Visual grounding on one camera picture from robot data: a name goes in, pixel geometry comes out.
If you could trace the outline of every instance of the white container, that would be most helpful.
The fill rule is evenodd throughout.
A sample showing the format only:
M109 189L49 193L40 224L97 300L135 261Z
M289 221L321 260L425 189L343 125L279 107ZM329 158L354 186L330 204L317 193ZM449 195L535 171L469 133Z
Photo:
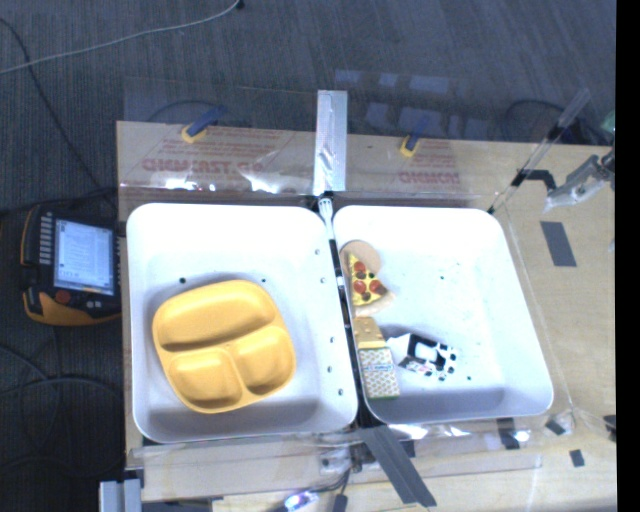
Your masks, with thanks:
M553 387L499 223L471 209L346 206L338 248L364 240L395 295L374 315L385 337L412 332L460 351L445 381L397 368L400 396L369 400L388 424L545 412ZM127 223L134 420L157 442L336 432L358 399L327 234L302 207L148 204ZM168 298L227 279L264 286L291 333L289 385L235 411L205 415L174 395L151 321ZM404 357L392 347L394 362Z

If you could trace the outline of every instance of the device screen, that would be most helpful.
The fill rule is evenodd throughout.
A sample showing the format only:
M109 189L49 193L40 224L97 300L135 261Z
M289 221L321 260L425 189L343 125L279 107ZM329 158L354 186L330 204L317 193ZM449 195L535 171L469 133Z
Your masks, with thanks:
M57 219L54 286L113 295L112 247L110 229Z

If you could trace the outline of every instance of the toy pizza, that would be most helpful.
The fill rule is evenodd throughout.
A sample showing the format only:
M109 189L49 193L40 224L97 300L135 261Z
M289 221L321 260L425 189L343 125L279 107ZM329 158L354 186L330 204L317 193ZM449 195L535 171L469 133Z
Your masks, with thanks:
M355 316L374 314L393 300L393 293L377 275L381 261L373 247L357 240L346 244L340 255Z

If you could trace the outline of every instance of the white cable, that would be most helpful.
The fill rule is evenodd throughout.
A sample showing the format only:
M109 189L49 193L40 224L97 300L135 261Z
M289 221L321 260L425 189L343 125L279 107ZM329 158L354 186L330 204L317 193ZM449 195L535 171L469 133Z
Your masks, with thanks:
M43 57L41 59L30 60L29 62L25 62L23 64L19 64L17 66L13 66L12 68L3 69L0 71L0 75L6 75L7 73L13 73L14 71L18 71L20 69L28 68L29 66L35 66L36 64L41 64L42 62L47 62L55 59L62 59L65 57L71 57L72 55L78 55L81 53L88 53L94 50L99 50L101 48L106 48L108 46L113 46L116 44L124 43L125 41L129 41L131 39L136 39L138 37L147 36L149 34L158 34L160 32L170 32L172 30L180 30L182 28L189 28L195 25L201 25L202 23L207 23L209 21L213 21L217 18L221 18L225 14L230 13L236 6L240 3L240 0L234 0L233 4L230 7L227 7L224 11L219 12L218 14L214 14L213 16L209 16L208 18L204 18L198 21L192 21L190 23L185 23L183 25L175 25L173 27L164 27L164 28L154 28L151 30L146 30L144 32L138 32L137 34L132 34L130 36L121 37L120 39L116 39L114 41L110 41L108 43L101 43L95 46L90 46L88 48L83 48L81 50L72 50L70 52L58 53L56 55L49 55L48 57Z

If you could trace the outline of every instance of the pepperoni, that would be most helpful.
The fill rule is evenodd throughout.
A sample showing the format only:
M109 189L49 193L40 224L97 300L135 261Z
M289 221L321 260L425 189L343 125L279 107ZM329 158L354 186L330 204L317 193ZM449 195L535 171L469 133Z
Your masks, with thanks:
M364 283L364 281L354 281L353 291L356 293L364 293L367 291L367 285Z

